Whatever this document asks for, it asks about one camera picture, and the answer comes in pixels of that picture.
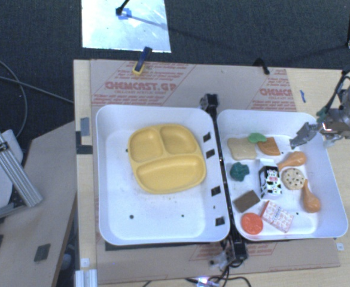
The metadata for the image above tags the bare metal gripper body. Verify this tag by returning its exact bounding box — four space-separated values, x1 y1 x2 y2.
320 109 350 141

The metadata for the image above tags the orange chicken drumstick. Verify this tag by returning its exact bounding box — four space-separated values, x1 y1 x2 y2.
300 178 321 213
276 151 308 172

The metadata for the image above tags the orange pizza slice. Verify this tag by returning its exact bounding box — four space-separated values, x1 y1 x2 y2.
257 136 282 157

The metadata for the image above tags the beige chocolate chip biscuit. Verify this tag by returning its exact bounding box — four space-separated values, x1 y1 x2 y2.
281 167 306 191

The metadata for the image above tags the green lettuce leaf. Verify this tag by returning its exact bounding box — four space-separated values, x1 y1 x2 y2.
247 132 267 145

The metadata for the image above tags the white plastic tray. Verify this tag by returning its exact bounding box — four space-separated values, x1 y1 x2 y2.
95 103 232 246
216 109 349 242

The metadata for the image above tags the black and white milk carton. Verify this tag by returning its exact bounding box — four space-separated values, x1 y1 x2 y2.
258 165 284 200

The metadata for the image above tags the beige bread slice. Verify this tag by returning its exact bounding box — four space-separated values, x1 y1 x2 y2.
226 137 258 161

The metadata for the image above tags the dark green broccoli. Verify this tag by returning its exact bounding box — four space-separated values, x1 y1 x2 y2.
229 161 250 182

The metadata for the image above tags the orange and white packet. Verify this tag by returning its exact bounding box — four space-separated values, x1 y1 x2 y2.
261 200 295 234

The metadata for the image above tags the brown square biscuit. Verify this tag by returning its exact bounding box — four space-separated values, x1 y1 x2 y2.
232 190 261 213

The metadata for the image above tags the thin black rod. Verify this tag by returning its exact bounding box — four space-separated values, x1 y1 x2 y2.
208 105 241 246

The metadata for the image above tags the orange round tomato slice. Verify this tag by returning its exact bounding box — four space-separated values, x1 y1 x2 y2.
241 212 264 236

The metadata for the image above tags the yellow divided plate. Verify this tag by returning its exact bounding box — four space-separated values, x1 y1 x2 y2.
127 124 208 195

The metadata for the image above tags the brown cardboard board red print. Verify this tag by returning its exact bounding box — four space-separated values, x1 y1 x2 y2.
89 59 342 284

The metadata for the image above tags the black block with thin wires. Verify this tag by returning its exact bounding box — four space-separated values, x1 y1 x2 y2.
199 93 221 112
221 237 249 269

